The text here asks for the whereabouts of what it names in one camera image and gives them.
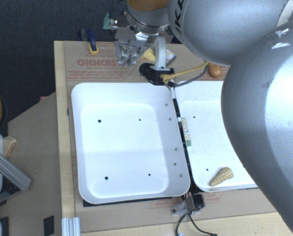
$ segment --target white tray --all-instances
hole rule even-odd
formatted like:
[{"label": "white tray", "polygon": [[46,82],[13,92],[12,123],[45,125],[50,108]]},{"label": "white tray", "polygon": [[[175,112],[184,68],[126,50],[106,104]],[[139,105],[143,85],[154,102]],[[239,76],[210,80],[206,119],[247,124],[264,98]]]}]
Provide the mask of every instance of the white tray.
[{"label": "white tray", "polygon": [[[187,149],[193,179],[200,189],[209,192],[254,188],[257,186],[237,157],[223,124],[222,84],[221,81],[198,81],[175,89],[180,115],[187,120],[191,138]],[[229,167],[234,177],[209,186],[223,167]]]},{"label": "white tray", "polygon": [[166,87],[82,83],[73,88],[79,191],[93,204],[179,196],[190,186]]}]

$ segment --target cardboard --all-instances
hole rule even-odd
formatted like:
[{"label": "cardboard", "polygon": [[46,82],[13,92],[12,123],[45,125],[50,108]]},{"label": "cardboard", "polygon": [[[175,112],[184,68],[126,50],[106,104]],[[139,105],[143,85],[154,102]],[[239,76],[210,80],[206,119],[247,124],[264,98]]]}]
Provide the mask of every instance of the cardboard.
[{"label": "cardboard", "polygon": [[[64,41],[75,210],[76,216],[81,219],[82,232],[175,223],[178,217],[171,216],[170,207],[181,202],[180,197],[84,207],[78,190],[71,91],[74,86],[82,82],[146,82],[145,78],[139,74],[139,67],[144,62],[152,63],[140,59],[135,66],[121,67],[117,64],[113,43],[98,42],[97,45],[100,51],[94,56],[89,53],[87,42]],[[196,57],[183,45],[168,44],[168,48],[177,55],[170,66],[175,68],[176,72],[203,63],[202,59]],[[222,67],[222,71],[223,75],[217,80],[225,78],[228,68]],[[197,71],[184,75],[175,79],[175,82],[191,79],[199,73],[200,71]],[[216,79],[206,73],[201,80]],[[203,196],[206,207],[193,216],[197,220],[275,211],[257,188],[203,193]]]}]

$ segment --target cable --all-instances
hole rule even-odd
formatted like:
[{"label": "cable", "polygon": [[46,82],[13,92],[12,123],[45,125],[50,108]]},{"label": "cable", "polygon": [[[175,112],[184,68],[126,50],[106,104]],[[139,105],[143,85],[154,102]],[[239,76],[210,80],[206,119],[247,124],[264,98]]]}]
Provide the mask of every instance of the cable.
[{"label": "cable", "polygon": [[185,215],[182,215],[179,218],[179,220],[178,220],[178,222],[176,224],[176,228],[175,228],[175,236],[178,236],[179,235],[179,233],[178,233],[178,227],[179,227],[180,223],[182,222],[182,220],[186,217],[186,215],[187,215],[187,213]]},{"label": "cable", "polygon": [[113,8],[115,8],[120,2],[122,2],[122,1],[124,1],[124,0],[117,0],[116,2],[114,2],[114,4],[113,4]]},{"label": "cable", "polygon": [[179,228],[179,225],[180,223],[182,222],[182,220],[186,217],[186,215],[188,215],[188,217],[190,218],[190,221],[192,222],[192,224],[195,226],[195,228],[203,233],[203,234],[207,234],[207,235],[210,235],[210,236],[217,236],[217,234],[213,234],[213,233],[209,233],[209,232],[206,232],[206,231],[203,231],[201,230],[196,224],[195,222],[193,221],[192,217],[190,216],[190,213],[186,213],[184,215],[182,215],[179,219],[178,219],[178,222],[176,224],[176,228],[175,228],[175,236],[179,236],[179,233],[178,233],[178,228]]},{"label": "cable", "polygon": [[190,83],[190,82],[193,82],[193,81],[195,81],[195,80],[197,80],[197,79],[199,79],[199,78],[201,78],[206,72],[207,72],[207,69],[208,69],[208,64],[205,66],[205,69],[204,69],[204,71],[201,73],[201,74],[199,74],[197,77],[195,77],[195,78],[192,78],[192,79],[190,79],[189,81],[185,81],[185,82],[181,82],[181,83],[174,83],[174,82],[168,82],[168,86],[170,86],[170,87],[172,87],[172,88],[176,88],[176,87],[180,87],[180,86],[183,86],[183,85],[185,85],[185,84],[188,84],[188,83]]},{"label": "cable", "polygon": [[206,65],[208,65],[208,62],[205,62],[195,68],[191,68],[191,69],[188,69],[188,70],[184,70],[184,71],[181,71],[179,73],[174,73],[174,74],[161,74],[160,75],[160,78],[163,79],[163,82],[168,82],[178,76],[181,76],[181,75],[184,75],[184,74],[187,74],[187,73],[190,73],[190,72],[194,72],[194,71],[197,71],[199,69],[202,69],[204,68]]},{"label": "cable", "polygon": [[195,224],[195,222],[192,220],[192,217],[190,216],[190,213],[188,213],[188,217],[190,218],[192,224],[195,226],[195,228],[196,228],[199,232],[201,232],[201,233],[203,233],[203,234],[208,234],[208,235],[210,235],[210,236],[217,236],[217,234],[213,234],[213,233],[209,233],[209,232],[205,232],[205,231],[200,230],[200,228],[199,228],[199,227]]},{"label": "cable", "polygon": [[113,10],[114,10],[114,3],[113,3],[113,0],[109,0],[110,2],[110,13],[109,13],[109,16],[110,18],[112,18],[113,16]]},{"label": "cable", "polygon": [[8,107],[7,107],[7,103],[5,102],[4,98],[2,97],[2,95],[0,94],[0,99],[4,105],[4,119],[1,120],[0,125],[4,125],[7,121],[8,118]]}]

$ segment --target yellow cable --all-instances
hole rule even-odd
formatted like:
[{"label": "yellow cable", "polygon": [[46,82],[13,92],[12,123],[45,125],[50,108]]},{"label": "yellow cable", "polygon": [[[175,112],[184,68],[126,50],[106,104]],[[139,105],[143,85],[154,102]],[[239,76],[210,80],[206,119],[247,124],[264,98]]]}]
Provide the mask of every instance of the yellow cable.
[{"label": "yellow cable", "polygon": [[205,68],[207,65],[208,65],[208,62],[205,62],[202,65],[199,65],[197,67],[194,67],[194,68],[191,68],[191,69],[188,69],[188,70],[181,71],[179,73],[175,73],[175,74],[161,74],[160,75],[160,78],[163,79],[163,82],[168,82],[168,81],[176,78],[177,76],[181,76],[181,75],[184,75],[186,73],[191,73],[191,72],[197,71],[199,69]]}]

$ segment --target black cable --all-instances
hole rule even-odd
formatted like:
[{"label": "black cable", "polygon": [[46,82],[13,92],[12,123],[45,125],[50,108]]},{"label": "black cable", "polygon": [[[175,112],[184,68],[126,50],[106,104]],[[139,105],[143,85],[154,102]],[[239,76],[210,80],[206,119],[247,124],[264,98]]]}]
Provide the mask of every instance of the black cable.
[{"label": "black cable", "polygon": [[116,2],[114,2],[114,4],[113,4],[113,8],[115,8],[120,2],[122,2],[122,1],[124,1],[124,0],[117,0]]},{"label": "black cable", "polygon": [[1,118],[1,122],[0,122],[0,125],[2,126],[6,123],[8,118],[8,107],[7,107],[7,103],[5,102],[1,94],[0,94],[0,99],[2,101],[2,104],[4,105],[4,118],[3,119]]},{"label": "black cable", "polygon": [[209,233],[209,232],[205,232],[205,231],[200,230],[200,228],[197,227],[197,225],[195,224],[195,222],[192,220],[192,217],[190,216],[190,213],[188,213],[188,217],[190,218],[192,224],[195,226],[195,228],[196,228],[199,232],[201,232],[201,233],[203,233],[203,234],[208,234],[208,235],[210,235],[210,236],[217,236],[217,234],[213,234],[213,233]]},{"label": "black cable", "polygon": [[205,232],[205,231],[201,230],[201,229],[195,224],[195,222],[193,221],[192,217],[190,216],[190,213],[187,213],[187,214],[185,214],[185,215],[182,215],[182,216],[178,219],[178,222],[177,222],[177,224],[176,224],[176,228],[175,228],[175,236],[178,236],[178,235],[179,235],[179,233],[178,233],[178,227],[179,227],[180,223],[182,222],[182,220],[186,217],[186,215],[188,215],[188,217],[190,218],[192,224],[195,226],[195,228],[196,228],[199,232],[201,232],[201,233],[203,233],[203,234],[210,235],[210,236],[217,236],[217,234],[213,234],[213,233],[209,233],[209,232]]},{"label": "black cable", "polygon": [[181,83],[174,83],[174,82],[171,82],[171,81],[170,81],[170,82],[168,82],[167,84],[168,84],[168,86],[170,86],[170,87],[172,87],[172,88],[176,88],[176,87],[183,86],[183,85],[185,85],[185,84],[188,84],[188,83],[190,83],[190,82],[193,82],[193,81],[195,81],[195,80],[201,78],[201,77],[207,72],[207,69],[208,69],[208,65],[205,66],[205,69],[204,69],[204,71],[203,71],[201,74],[199,74],[199,75],[198,75],[197,77],[195,77],[195,78],[190,79],[189,81],[185,81],[185,82],[181,82]]},{"label": "black cable", "polygon": [[110,2],[110,13],[109,13],[109,16],[110,16],[110,18],[112,18],[112,16],[113,16],[113,10],[114,10],[114,3],[113,3],[113,0],[109,0],[109,2]]},{"label": "black cable", "polygon": [[177,222],[177,224],[176,224],[176,228],[175,228],[175,236],[178,236],[178,235],[179,235],[179,234],[178,234],[178,227],[179,227],[180,223],[182,222],[182,220],[186,217],[186,215],[187,215],[187,213],[186,213],[185,215],[182,215],[182,216],[179,218],[179,220],[178,220],[178,222]]}]

